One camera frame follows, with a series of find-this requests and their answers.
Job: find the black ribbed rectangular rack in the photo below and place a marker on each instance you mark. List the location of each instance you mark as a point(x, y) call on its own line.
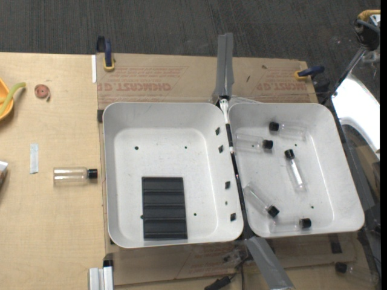
point(164, 208)

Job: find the clear plastic bottle black cap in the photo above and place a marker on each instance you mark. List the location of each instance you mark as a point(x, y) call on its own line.
point(257, 198)
point(291, 132)
point(341, 267)
point(295, 171)
point(249, 142)
point(304, 223)
point(71, 175)

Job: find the orange divided plate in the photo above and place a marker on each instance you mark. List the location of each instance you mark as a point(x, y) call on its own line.
point(6, 109)

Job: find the thin black and white rod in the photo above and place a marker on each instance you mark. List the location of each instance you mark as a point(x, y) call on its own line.
point(229, 137)

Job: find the brown cardboard board red print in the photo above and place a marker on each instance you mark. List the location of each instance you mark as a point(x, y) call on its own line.
point(193, 80)

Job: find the white and brown carton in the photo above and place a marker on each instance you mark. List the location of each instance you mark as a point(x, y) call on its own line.
point(2, 174)

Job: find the white plastic tray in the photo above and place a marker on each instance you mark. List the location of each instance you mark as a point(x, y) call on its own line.
point(169, 162)
point(320, 174)

